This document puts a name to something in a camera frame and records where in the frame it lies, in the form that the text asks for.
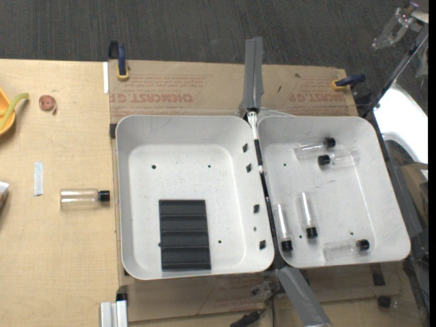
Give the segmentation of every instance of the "bottle with black cap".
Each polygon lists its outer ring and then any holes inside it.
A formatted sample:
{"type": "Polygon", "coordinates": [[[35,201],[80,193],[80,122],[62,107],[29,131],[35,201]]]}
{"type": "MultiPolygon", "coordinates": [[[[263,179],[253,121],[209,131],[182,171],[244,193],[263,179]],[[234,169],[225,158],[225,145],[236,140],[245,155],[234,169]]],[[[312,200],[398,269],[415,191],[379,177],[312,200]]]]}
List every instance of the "bottle with black cap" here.
{"type": "Polygon", "coordinates": [[[292,230],[287,219],[287,207],[284,204],[276,204],[272,208],[274,215],[274,222],[277,231],[277,238],[279,239],[281,250],[283,252],[292,251],[292,230]]]}
{"type": "Polygon", "coordinates": [[[311,194],[308,191],[297,194],[296,204],[300,224],[306,232],[307,238],[317,238],[318,231],[315,224],[315,217],[313,215],[311,194]]]}
{"type": "Polygon", "coordinates": [[[368,250],[369,241],[363,238],[362,240],[349,239],[326,243],[323,246],[322,253],[326,260],[337,260],[343,258],[357,258],[368,250]]]}
{"type": "Polygon", "coordinates": [[[336,146],[336,140],[331,137],[325,137],[321,142],[311,144],[300,144],[294,148],[297,158],[304,159],[315,154],[319,154],[322,149],[331,149],[336,146]]]}
{"type": "Polygon", "coordinates": [[[378,296],[377,303],[382,311],[389,312],[401,320],[423,322],[427,317],[427,310],[418,306],[413,299],[404,296],[378,296]]]}
{"type": "Polygon", "coordinates": [[[329,154],[318,156],[318,164],[322,168],[339,167],[339,166],[353,166],[359,161],[358,150],[352,149],[339,149],[329,154]]]}
{"type": "Polygon", "coordinates": [[[61,189],[61,208],[97,208],[110,201],[110,191],[96,188],[61,189]]]}

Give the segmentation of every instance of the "vial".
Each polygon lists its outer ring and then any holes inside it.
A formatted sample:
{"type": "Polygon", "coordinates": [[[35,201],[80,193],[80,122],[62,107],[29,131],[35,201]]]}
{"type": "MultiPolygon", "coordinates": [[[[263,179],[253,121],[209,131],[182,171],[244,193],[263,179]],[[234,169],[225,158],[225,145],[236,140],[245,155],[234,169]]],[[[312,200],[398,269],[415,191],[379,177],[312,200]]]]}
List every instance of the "vial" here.
{"type": "Polygon", "coordinates": [[[307,191],[299,193],[296,197],[296,203],[300,224],[306,232],[307,238],[317,238],[318,232],[313,217],[313,205],[310,193],[307,191]]]}
{"type": "Polygon", "coordinates": [[[322,249],[326,260],[335,260],[341,258],[356,258],[362,252],[369,249],[369,241],[362,240],[343,240],[326,243],[322,249]]]}
{"type": "Polygon", "coordinates": [[[61,208],[96,208],[110,201],[110,191],[95,188],[61,189],[61,208]]]}
{"type": "Polygon", "coordinates": [[[310,157],[320,153],[321,149],[329,149],[336,146],[336,140],[331,137],[325,137],[322,142],[315,142],[312,144],[301,144],[294,148],[295,155],[299,159],[310,157]]]}
{"type": "Polygon", "coordinates": [[[356,148],[341,149],[333,151],[329,154],[318,156],[318,164],[321,167],[339,167],[339,166],[353,166],[358,163],[359,156],[356,148]]]}
{"type": "Polygon", "coordinates": [[[424,307],[419,307],[412,298],[407,299],[402,296],[378,296],[377,303],[381,310],[389,312],[392,316],[402,320],[408,318],[423,322],[427,317],[424,307]]]}
{"type": "Polygon", "coordinates": [[[292,251],[292,231],[287,220],[287,209],[284,204],[276,204],[272,208],[274,215],[277,237],[279,239],[281,250],[283,252],[292,251]]]}

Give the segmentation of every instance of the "yellow clamp pad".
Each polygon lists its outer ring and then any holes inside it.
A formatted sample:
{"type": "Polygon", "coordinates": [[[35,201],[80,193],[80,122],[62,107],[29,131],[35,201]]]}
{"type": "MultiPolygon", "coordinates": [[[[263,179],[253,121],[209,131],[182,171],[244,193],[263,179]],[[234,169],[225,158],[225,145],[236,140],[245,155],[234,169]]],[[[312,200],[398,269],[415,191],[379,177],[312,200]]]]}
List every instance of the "yellow clamp pad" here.
{"type": "Polygon", "coordinates": [[[336,86],[336,82],[337,82],[337,81],[338,81],[338,80],[333,80],[332,83],[331,83],[331,86],[332,86],[332,88],[333,88],[335,91],[344,91],[344,90],[347,89],[346,86],[336,86]]]}
{"type": "Polygon", "coordinates": [[[120,81],[125,81],[129,78],[129,67],[125,66],[125,75],[120,75],[120,69],[118,68],[118,64],[116,65],[116,78],[120,81]]]}

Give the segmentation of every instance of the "white tray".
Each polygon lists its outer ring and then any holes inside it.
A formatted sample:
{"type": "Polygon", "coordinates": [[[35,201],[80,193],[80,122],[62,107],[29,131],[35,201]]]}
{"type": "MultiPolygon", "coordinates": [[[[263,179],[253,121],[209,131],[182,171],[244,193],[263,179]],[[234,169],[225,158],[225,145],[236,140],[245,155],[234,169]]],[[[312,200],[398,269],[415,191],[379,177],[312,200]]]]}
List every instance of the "white tray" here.
{"type": "Polygon", "coordinates": [[[131,276],[252,273],[271,265],[268,214],[245,121],[234,116],[128,116],[117,125],[116,148],[121,253],[131,276]],[[211,270],[162,271],[159,200],[206,201],[211,270]],[[258,213],[253,212],[256,204],[258,213]],[[260,249],[263,240],[266,246],[260,249]]]}
{"type": "Polygon", "coordinates": [[[358,117],[270,116],[259,122],[258,133],[271,204],[290,209],[294,250],[282,253],[289,265],[310,268],[407,257],[410,240],[370,123],[358,117]],[[357,149],[354,167],[321,169],[316,156],[300,160],[295,155],[299,144],[327,136],[336,139],[335,149],[357,149]],[[311,193],[316,239],[307,239],[300,226],[295,198],[302,191],[311,193]],[[324,259],[325,243],[362,238],[370,242],[364,255],[324,259]]]}

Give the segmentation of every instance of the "yellow green handle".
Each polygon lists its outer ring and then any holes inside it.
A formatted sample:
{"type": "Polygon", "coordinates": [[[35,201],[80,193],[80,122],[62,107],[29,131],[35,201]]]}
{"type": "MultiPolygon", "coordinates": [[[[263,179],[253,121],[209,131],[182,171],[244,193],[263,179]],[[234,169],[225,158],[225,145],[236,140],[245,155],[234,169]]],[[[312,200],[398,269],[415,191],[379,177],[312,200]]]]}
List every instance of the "yellow green handle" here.
{"type": "Polygon", "coordinates": [[[11,101],[11,104],[6,109],[6,112],[4,114],[5,116],[3,116],[3,119],[0,121],[0,131],[5,127],[7,120],[9,119],[9,116],[11,116],[11,114],[14,111],[18,102],[24,98],[29,98],[29,94],[28,93],[21,93],[13,98],[13,100],[11,101]]]}

